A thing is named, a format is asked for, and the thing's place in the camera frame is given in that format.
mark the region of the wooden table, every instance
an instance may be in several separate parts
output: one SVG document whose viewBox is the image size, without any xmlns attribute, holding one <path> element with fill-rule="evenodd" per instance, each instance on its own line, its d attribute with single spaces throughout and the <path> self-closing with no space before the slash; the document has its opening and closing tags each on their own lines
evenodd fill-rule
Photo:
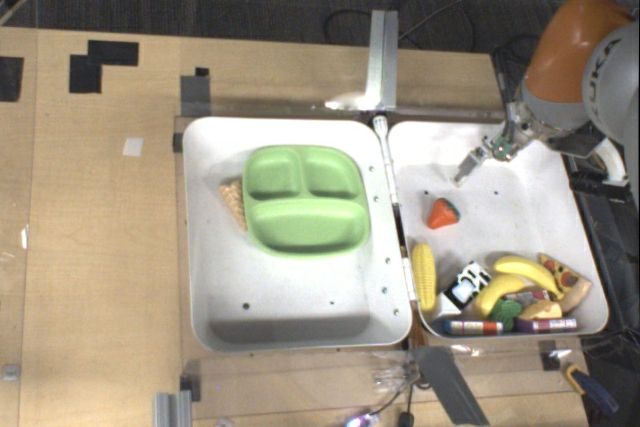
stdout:
<svg viewBox="0 0 640 427">
<path fill-rule="evenodd" d="M 69 56 L 86 55 L 89 39 L 138 42 L 139 64 L 103 67 L 102 94 L 70 94 Z M 0 382 L 0 425 L 151 425 L 154 393 L 175 393 L 184 367 L 172 150 L 180 77 L 208 68 L 218 105 L 322 105 L 363 90 L 368 51 L 1 28 L 0 56 L 25 59 L 20 101 L 0 103 L 0 365 L 22 368 L 19 381 Z M 490 61 L 478 54 L 400 51 L 398 100 L 469 116 L 501 112 Z M 140 156 L 123 155 L 128 138 L 143 138 Z M 576 340 L 563 344 L 583 362 Z M 493 358 L 460 357 L 492 424 L 586 425 L 578 395 L 530 349 L 493 343 L 483 349 Z M 255 388 L 236 404 L 194 405 L 202 418 L 194 424 L 239 411 L 232 419 L 243 427 L 341 425 L 383 401 L 372 390 L 370 354 L 335 354 L 276 354 L 270 372 L 253 379 L 234 373 L 233 357 L 204 351 L 203 365 L 214 362 L 230 386 Z M 334 366 L 322 368 L 323 358 Z M 304 397 L 278 393 L 292 376 L 323 397 L 336 383 L 351 391 L 309 409 Z M 260 410 L 265 395 L 277 404 Z M 395 425 L 400 407 L 383 425 Z M 412 409 L 416 425 L 449 425 L 432 392 L 417 393 Z"/>
</svg>

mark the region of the banana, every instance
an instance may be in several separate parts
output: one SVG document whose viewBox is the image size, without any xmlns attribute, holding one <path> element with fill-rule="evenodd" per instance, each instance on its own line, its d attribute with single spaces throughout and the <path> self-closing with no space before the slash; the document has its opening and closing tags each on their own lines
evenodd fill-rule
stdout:
<svg viewBox="0 0 640 427">
<path fill-rule="evenodd" d="M 529 260 L 528 258 L 523 258 L 522 256 L 503 256 L 493 264 L 493 269 L 505 274 L 523 276 L 540 288 L 553 293 L 558 300 L 564 297 L 564 292 L 558 288 L 553 274 L 539 263 Z"/>
<path fill-rule="evenodd" d="M 476 311 L 483 317 L 488 317 L 491 310 L 505 294 L 513 294 L 525 288 L 527 284 L 523 279 L 511 274 L 499 274 L 489 281 L 473 301 Z"/>
</svg>

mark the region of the yellow corn cob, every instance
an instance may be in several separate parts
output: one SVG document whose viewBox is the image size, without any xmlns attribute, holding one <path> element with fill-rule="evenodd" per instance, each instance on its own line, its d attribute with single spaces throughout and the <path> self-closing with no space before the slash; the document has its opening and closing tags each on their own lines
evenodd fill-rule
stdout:
<svg viewBox="0 0 640 427">
<path fill-rule="evenodd" d="M 411 251 L 413 279 L 422 311 L 430 311 L 436 305 L 436 264 L 429 244 L 416 244 Z"/>
</svg>

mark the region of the green plate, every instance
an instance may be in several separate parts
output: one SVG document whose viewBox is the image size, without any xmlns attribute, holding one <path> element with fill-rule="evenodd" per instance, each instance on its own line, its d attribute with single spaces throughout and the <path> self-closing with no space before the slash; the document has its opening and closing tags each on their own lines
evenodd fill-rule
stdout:
<svg viewBox="0 0 640 427">
<path fill-rule="evenodd" d="M 249 234 L 274 255 L 348 253 L 369 237 L 369 207 L 358 167 L 324 146 L 268 146 L 243 176 Z"/>
</svg>

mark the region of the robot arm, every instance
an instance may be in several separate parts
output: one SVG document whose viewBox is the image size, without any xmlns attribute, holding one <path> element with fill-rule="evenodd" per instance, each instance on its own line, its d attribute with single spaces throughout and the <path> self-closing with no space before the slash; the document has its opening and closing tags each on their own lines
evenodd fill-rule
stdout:
<svg viewBox="0 0 640 427">
<path fill-rule="evenodd" d="M 638 205 L 638 21 L 624 7 L 612 0 L 565 3 L 506 111 L 500 132 L 462 162 L 456 185 L 487 158 L 509 162 L 533 140 L 587 157 L 600 142 L 581 134 L 591 120 L 625 148 Z"/>
</svg>

